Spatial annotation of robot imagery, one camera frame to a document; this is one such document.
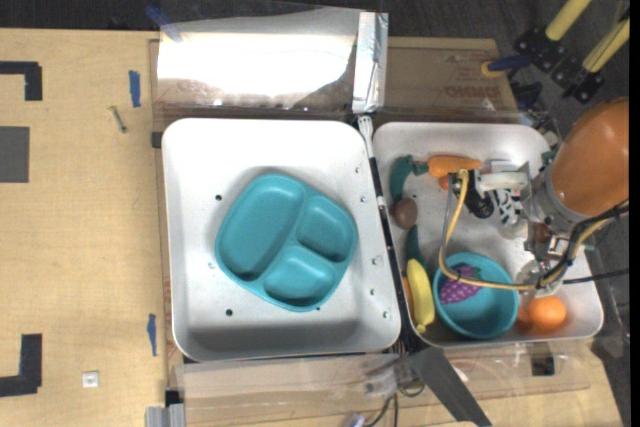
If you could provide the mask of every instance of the toy orange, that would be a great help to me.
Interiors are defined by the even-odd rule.
[[[567,308],[555,295],[534,297],[529,303],[529,319],[541,333],[558,329],[567,318]]]

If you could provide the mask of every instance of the black corner marker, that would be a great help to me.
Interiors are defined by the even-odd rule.
[[[0,61],[0,75],[24,75],[24,99],[42,101],[42,67],[35,61]]]
[[[22,335],[18,375],[0,377],[0,397],[38,393],[42,386],[42,335]]]

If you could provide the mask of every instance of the teal plate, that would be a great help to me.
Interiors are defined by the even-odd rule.
[[[282,174],[253,180],[215,243],[224,273],[291,311],[318,308],[336,290],[358,243],[352,217],[309,185]]]

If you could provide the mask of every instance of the brown egg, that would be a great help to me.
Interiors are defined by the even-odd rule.
[[[393,207],[392,215],[400,228],[408,230],[418,220],[418,205],[411,198],[402,198]]]

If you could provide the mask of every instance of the teal bowl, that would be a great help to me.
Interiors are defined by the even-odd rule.
[[[477,253],[456,253],[447,258],[449,267],[462,264],[479,269],[482,279],[513,283],[499,264]],[[442,321],[455,332],[475,340],[490,340],[511,329],[518,315],[518,293],[515,290],[480,288],[479,292],[460,302],[442,304],[440,290],[447,277],[438,268],[433,278],[433,300]]]

